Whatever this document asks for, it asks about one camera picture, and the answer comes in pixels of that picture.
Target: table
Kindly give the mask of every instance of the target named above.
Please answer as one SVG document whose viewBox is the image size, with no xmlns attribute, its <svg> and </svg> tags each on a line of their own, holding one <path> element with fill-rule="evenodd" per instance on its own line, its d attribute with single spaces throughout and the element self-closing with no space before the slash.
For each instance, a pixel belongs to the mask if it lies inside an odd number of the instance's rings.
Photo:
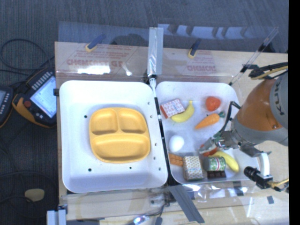
<svg viewBox="0 0 300 225">
<path fill-rule="evenodd" d="M 65 61 L 63 49 L 74 49 L 78 44 L 72 43 L 56 43 L 55 57 L 56 70 L 60 69 L 61 61 Z M 137 48 L 138 54 L 147 54 L 146 48 Z M 165 49 L 166 54 L 180 55 L 187 53 L 184 49 Z M 229 63 L 243 64 L 253 54 L 252 52 L 227 52 L 227 51 L 207 51 L 210 57 L 213 58 L 215 64 L 228 66 Z M 255 60 L 255 63 L 260 67 L 268 64 L 288 61 L 288 54 L 279 53 L 261 53 Z M 240 104 L 243 104 L 249 92 L 260 82 L 260 80 L 251 80 L 248 78 L 248 71 L 241 79 L 233 85 L 237 91 Z M 73 79 L 69 73 L 56 73 L 57 88 L 65 81 Z M 132 77 L 134 80 L 139 80 L 140 77 Z M 87 193 L 87 194 L 67 194 L 67 189 L 62 182 L 61 168 L 61 133 L 60 133 L 60 106 L 58 102 L 57 110 L 58 119 L 58 155 L 59 155 L 59 195 L 60 204 L 62 207 L 67 204 L 67 221 L 97 219 L 101 225 L 116 225 L 128 224 L 139 214 L 156 213 L 161 205 L 156 204 L 155 199 L 160 199 L 159 194 L 164 192 L 161 188 L 148 191 L 115 191 L 113 193 Z M 288 147 L 284 147 L 276 142 L 266 141 L 256 146 L 263 151 L 272 151 L 269 155 L 270 174 L 273 175 L 275 181 L 281 181 L 288 178 Z M 195 199 L 200 214 L 204 218 L 206 224 L 289 224 L 289 194 L 287 192 L 277 192 L 273 189 L 261 190 L 253 185 L 250 181 L 248 191 L 243 196 L 229 196 L 214 198 L 201 202 L 201 199 Z M 165 225 L 184 225 L 197 224 L 189 222 L 180 206 L 175 202 L 165 207 L 162 214 L 163 224 Z M 155 217 L 150 217 L 144 222 L 145 225 L 154 225 Z"/>
</svg>

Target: tin can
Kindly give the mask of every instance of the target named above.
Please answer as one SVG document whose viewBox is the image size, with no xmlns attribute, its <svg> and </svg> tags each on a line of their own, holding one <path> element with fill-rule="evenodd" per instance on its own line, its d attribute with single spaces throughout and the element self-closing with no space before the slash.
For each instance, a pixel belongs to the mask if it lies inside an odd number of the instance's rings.
<svg viewBox="0 0 300 225">
<path fill-rule="evenodd" d="M 203 169 L 206 171 L 224 171 L 225 168 L 224 157 L 205 157 L 203 159 Z"/>
</svg>

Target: orange divided tray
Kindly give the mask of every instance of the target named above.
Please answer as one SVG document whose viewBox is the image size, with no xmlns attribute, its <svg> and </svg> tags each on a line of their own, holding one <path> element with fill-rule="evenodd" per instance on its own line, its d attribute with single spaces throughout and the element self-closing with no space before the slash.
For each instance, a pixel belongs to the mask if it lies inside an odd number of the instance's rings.
<svg viewBox="0 0 300 225">
<path fill-rule="evenodd" d="M 135 162 L 144 159 L 150 152 L 146 120 L 135 109 L 99 109 L 92 114 L 89 129 L 91 149 L 103 162 Z"/>
</svg>

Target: white ball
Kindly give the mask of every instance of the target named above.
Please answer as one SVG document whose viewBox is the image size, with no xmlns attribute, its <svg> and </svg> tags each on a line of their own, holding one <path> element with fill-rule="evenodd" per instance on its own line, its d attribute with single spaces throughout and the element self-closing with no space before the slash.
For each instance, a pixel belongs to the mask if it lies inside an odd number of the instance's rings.
<svg viewBox="0 0 300 225">
<path fill-rule="evenodd" d="M 184 145 L 184 139 L 182 136 L 173 135 L 169 141 L 169 149 L 171 152 L 179 151 Z"/>
</svg>

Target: yellow banana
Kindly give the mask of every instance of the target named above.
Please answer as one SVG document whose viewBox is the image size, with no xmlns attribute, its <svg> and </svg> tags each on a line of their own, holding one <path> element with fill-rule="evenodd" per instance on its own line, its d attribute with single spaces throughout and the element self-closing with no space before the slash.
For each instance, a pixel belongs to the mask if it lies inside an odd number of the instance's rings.
<svg viewBox="0 0 300 225">
<path fill-rule="evenodd" d="M 223 157 L 223 158 L 225 158 L 225 162 L 231 168 L 231 170 L 233 170 L 235 173 L 239 172 L 239 169 L 240 169 L 239 164 L 229 154 L 222 152 L 222 151 L 217 151 L 216 153 L 214 153 L 213 155 L 210 155 L 209 157 Z"/>
<path fill-rule="evenodd" d="M 171 119 L 175 122 L 185 122 L 186 120 L 188 120 L 193 114 L 194 114 L 194 106 L 193 106 L 193 101 L 190 100 L 188 102 L 188 106 L 186 108 L 186 110 L 182 113 L 178 113 L 176 115 L 173 115 L 171 117 Z"/>
</svg>

